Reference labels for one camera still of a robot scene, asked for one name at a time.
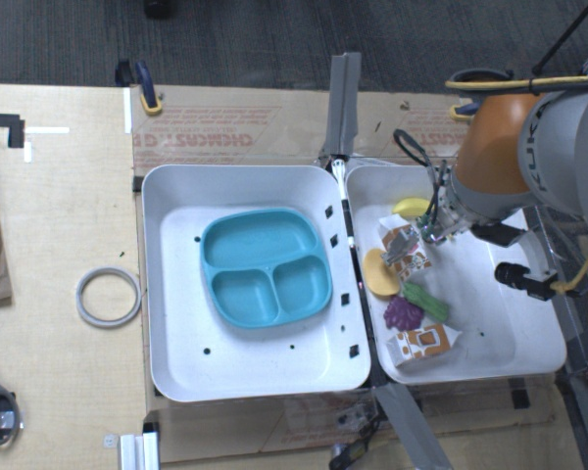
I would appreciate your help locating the brown cardboard board red print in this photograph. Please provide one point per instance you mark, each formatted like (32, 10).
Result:
(225, 130)

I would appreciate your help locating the white plastic tray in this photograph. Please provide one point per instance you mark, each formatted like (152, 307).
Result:
(255, 360)
(490, 306)

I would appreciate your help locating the white and brown carton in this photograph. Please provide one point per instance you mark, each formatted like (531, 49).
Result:
(416, 265)
(424, 343)

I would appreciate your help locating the black caster wheel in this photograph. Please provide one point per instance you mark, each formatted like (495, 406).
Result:
(157, 4)

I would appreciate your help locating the yellow banana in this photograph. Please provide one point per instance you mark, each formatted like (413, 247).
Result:
(410, 207)

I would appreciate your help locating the purple grapes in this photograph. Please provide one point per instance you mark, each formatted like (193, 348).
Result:
(403, 314)

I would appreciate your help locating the blue divided plate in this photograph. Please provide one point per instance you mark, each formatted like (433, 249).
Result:
(255, 243)

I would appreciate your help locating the green cucumber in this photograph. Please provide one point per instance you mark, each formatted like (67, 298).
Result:
(426, 302)

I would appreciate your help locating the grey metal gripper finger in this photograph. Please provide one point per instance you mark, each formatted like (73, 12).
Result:
(393, 255)
(407, 239)

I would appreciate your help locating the white tape roll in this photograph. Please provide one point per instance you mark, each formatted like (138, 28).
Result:
(82, 301)

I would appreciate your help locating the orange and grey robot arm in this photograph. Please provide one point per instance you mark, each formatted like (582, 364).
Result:
(500, 150)

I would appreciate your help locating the yellow round biscuit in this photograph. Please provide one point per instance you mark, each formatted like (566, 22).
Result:
(379, 274)

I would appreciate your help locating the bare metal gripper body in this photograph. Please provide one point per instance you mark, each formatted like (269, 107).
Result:
(446, 225)

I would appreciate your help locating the black cylinder on white bracket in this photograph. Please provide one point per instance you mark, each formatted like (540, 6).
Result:
(519, 276)

